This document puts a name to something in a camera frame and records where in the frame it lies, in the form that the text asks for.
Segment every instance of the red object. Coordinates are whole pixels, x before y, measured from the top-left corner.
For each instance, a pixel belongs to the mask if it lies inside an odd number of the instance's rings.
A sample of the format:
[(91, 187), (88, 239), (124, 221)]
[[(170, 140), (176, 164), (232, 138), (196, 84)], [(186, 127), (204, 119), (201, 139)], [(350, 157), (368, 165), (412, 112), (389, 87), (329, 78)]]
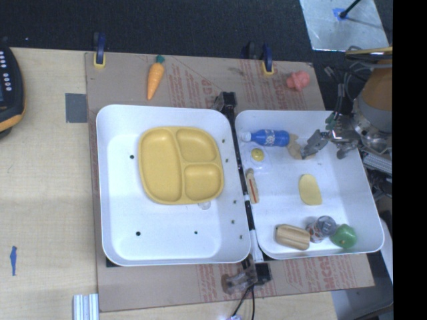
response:
[(302, 88), (305, 88), (310, 83), (310, 75), (305, 71), (298, 71), (291, 73), (290, 77), (286, 79), (286, 84), (288, 88), (295, 88), (299, 92), (302, 91)]

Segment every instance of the tin can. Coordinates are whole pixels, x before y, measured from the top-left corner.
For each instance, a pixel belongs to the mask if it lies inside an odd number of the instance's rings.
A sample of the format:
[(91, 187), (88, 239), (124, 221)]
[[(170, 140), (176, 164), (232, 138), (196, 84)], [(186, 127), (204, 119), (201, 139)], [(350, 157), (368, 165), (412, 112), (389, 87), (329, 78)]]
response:
[(320, 243), (336, 232), (336, 223), (332, 217), (321, 216), (313, 223), (307, 225), (306, 230), (310, 234), (311, 242)]

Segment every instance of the orange carrot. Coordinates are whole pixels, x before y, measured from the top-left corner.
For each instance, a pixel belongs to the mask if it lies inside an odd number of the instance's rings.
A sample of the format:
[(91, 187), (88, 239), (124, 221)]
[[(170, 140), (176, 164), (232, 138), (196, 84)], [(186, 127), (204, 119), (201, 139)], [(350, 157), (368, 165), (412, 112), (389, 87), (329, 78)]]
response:
[(161, 55), (157, 55), (155, 63), (149, 68), (147, 80), (147, 99), (149, 100), (153, 98), (165, 72), (165, 67), (162, 64), (164, 61), (165, 59)]

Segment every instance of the blue bottle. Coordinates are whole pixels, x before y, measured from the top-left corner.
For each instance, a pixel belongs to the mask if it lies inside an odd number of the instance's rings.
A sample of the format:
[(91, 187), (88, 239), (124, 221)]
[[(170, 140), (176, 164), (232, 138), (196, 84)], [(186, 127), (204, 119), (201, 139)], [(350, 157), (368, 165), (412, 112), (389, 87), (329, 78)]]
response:
[(289, 133), (287, 131), (274, 131), (271, 129), (262, 129), (255, 133), (245, 132), (241, 136), (244, 142), (256, 142), (261, 146), (280, 146), (285, 147), (289, 143)]

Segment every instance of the cardboard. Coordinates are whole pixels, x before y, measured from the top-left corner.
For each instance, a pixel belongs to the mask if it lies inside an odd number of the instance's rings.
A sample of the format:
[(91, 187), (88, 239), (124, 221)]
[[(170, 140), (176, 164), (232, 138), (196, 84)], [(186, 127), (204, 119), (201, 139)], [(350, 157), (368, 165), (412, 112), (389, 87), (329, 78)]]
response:
[[(85, 54), (87, 108), (99, 308), (121, 311), (240, 299), (228, 295), (221, 278), (236, 275), (241, 264), (118, 267), (102, 248), (95, 119), (109, 104), (211, 108), (222, 91), (236, 93), (236, 112), (260, 110), (324, 110), (316, 76), (309, 63), (274, 62), (274, 75), (264, 76), (261, 62), (251, 59), (165, 57), (165, 75), (154, 98), (146, 98), (147, 73), (155, 55), (107, 53), (103, 69)], [(310, 84), (300, 93), (287, 88), (292, 72), (304, 70)], [(256, 289), (256, 297), (314, 293), (374, 284), (365, 254), (268, 261), (272, 280)]]

